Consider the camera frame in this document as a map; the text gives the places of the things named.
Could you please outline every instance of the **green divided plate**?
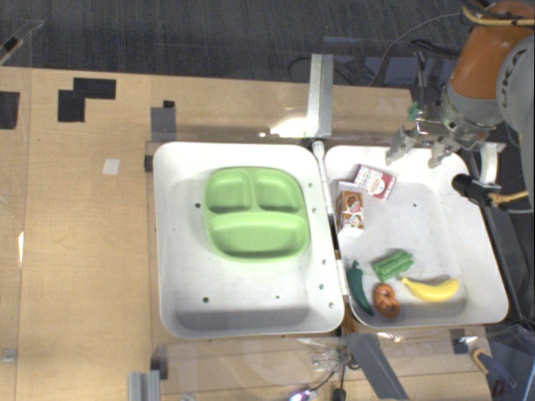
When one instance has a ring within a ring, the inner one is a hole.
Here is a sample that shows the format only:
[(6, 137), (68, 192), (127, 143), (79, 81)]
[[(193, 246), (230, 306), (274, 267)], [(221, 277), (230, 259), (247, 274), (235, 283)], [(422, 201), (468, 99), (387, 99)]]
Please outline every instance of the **green divided plate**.
[(208, 240), (225, 258), (292, 258), (310, 242), (303, 192), (282, 170), (217, 170), (206, 181), (203, 208)]

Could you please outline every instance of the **yellow banana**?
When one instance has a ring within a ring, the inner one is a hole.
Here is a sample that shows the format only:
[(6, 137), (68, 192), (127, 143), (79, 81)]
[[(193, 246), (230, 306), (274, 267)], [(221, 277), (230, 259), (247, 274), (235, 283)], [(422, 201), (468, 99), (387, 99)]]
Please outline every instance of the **yellow banana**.
[(444, 302), (452, 297), (459, 289), (459, 281), (456, 277), (448, 279), (438, 285), (427, 285), (414, 282), (406, 277), (401, 280), (412, 292), (413, 296), (427, 302)]

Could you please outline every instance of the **white plastic tray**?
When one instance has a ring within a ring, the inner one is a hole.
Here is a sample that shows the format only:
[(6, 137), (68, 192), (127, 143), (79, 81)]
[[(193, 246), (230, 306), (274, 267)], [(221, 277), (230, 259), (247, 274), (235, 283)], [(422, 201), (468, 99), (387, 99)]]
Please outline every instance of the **white plastic tray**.
[[(297, 258), (240, 263), (210, 247), (205, 182), (214, 170), (263, 166), (298, 181), (311, 241)], [(154, 157), (160, 316), (179, 338), (327, 332), (344, 304), (324, 194), (313, 155), (294, 145), (168, 143)]]
[(327, 153), (325, 164), (334, 191), (337, 180), (352, 180), (357, 164), (373, 166), (397, 177), (388, 200), (364, 195), (364, 231), (357, 238), (340, 237), (346, 268), (357, 260), (364, 272), (364, 292), (372, 304), (379, 279), (370, 263), (396, 249), (414, 255), (405, 274), (416, 280), (457, 277), (459, 291), (443, 303), (413, 297), (397, 279), (388, 283), (401, 305), (396, 319), (375, 311), (373, 317), (352, 301), (355, 316), (374, 328), (469, 325), (500, 322), (508, 310), (507, 294), (497, 267), (482, 214), (451, 187), (466, 166), (457, 155), (434, 170), (427, 166), (429, 150), (413, 149), (404, 159), (385, 165), (383, 147), (339, 146)]

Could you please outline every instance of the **brown donut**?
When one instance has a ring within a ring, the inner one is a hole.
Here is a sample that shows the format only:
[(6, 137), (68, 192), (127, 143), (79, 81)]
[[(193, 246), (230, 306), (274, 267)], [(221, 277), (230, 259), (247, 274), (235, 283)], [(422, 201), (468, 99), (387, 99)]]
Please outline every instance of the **brown donut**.
[(400, 314), (400, 304), (395, 292), (388, 284), (379, 284), (374, 289), (374, 305), (381, 315), (393, 319)]

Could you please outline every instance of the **small box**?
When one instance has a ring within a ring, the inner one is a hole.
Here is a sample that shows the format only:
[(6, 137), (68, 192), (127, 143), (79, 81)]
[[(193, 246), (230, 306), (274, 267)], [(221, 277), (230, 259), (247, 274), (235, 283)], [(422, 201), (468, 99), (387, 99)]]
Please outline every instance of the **small box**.
[(380, 170), (359, 165), (354, 184), (361, 193), (385, 201), (395, 184), (395, 177)]
[(362, 195), (353, 183), (340, 181), (336, 195), (336, 228), (340, 235), (358, 236), (364, 229)]

